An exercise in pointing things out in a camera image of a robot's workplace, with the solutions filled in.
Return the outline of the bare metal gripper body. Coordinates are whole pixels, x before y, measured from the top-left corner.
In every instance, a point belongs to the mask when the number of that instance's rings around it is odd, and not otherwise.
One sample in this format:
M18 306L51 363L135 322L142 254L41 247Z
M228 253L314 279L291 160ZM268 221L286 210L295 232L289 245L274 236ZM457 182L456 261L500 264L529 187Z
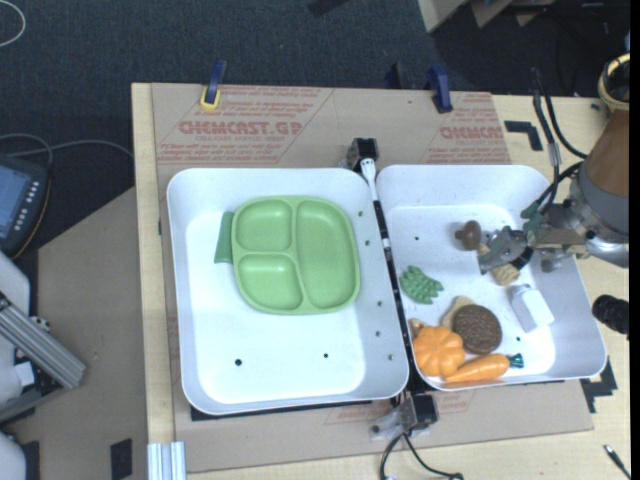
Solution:
M551 206L528 221L528 244L545 250L548 260L593 257L626 269L629 236L589 207Z

